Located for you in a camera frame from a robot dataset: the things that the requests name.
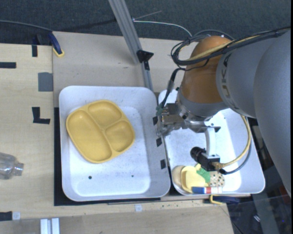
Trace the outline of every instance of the blue clamp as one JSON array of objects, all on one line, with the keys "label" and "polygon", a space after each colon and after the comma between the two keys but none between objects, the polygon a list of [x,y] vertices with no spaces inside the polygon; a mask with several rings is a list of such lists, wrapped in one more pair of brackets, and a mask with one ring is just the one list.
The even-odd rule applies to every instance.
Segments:
[{"label": "blue clamp", "polygon": [[56,39],[56,37],[52,34],[49,33],[48,37],[53,45],[53,52],[56,54],[57,57],[62,57],[64,56],[64,51],[63,49],[60,47],[60,44],[58,42],[58,40]]}]

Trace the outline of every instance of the gray tape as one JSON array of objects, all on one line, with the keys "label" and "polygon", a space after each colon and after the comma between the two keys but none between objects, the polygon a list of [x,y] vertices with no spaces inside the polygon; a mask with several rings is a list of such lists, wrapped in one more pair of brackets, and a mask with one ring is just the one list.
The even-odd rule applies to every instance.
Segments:
[{"label": "gray tape", "polygon": [[48,72],[38,73],[38,91],[53,91],[53,74]]}]

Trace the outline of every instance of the metal pole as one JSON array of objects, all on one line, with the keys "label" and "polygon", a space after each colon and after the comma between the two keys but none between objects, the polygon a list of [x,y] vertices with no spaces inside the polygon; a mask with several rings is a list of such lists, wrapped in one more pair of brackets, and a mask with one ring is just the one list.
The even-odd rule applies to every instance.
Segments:
[{"label": "metal pole", "polygon": [[[128,48],[131,52],[134,63],[139,63],[137,52],[142,50],[136,29],[133,25],[132,18],[129,14],[125,0],[108,0],[115,18],[118,22],[120,30],[125,38]],[[151,75],[148,66],[145,62],[141,62],[142,74],[145,83],[145,87],[153,91]]]}]

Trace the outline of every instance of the red and blue battery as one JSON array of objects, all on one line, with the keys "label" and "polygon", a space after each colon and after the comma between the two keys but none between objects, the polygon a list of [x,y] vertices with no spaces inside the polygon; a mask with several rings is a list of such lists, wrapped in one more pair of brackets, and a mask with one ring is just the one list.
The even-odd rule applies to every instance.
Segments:
[{"label": "red and blue battery", "polygon": [[223,192],[222,187],[192,187],[193,193],[197,194],[219,194]]}]

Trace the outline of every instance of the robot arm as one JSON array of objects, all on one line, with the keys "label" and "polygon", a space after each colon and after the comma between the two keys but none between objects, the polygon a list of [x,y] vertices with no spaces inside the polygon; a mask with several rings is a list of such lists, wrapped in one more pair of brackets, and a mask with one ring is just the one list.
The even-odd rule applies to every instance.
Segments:
[{"label": "robot arm", "polygon": [[199,41],[188,60],[182,61],[178,51],[185,45],[188,43],[172,55],[176,64],[187,67],[179,69],[185,74],[176,102],[159,105],[158,135],[179,128],[210,134],[209,120],[226,108],[256,118],[291,195],[291,29],[239,40],[207,37]]}]

